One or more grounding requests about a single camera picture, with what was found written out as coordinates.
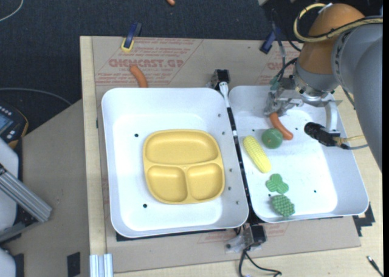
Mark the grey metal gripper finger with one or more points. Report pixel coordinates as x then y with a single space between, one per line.
283 111
269 108

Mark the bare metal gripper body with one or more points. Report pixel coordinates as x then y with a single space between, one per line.
290 95

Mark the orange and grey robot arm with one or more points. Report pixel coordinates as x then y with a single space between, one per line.
358 66

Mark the green doughnut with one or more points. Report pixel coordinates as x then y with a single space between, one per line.
271 138

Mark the thin black and white rod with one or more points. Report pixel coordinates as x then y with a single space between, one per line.
233 127

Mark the yellow corn cob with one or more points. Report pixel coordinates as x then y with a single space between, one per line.
256 154

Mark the white plastic tray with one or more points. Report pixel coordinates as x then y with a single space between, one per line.
310 172
127 172

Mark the green broccoli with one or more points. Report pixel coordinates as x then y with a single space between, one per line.
276 184

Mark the green grapes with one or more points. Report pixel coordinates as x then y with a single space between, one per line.
283 206

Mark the yellow divided plate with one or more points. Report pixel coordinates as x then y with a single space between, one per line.
182 151

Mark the brown cardboard board, red print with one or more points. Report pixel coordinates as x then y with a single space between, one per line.
170 57

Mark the black cylinder on white bracket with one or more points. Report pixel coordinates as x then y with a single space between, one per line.
319 132

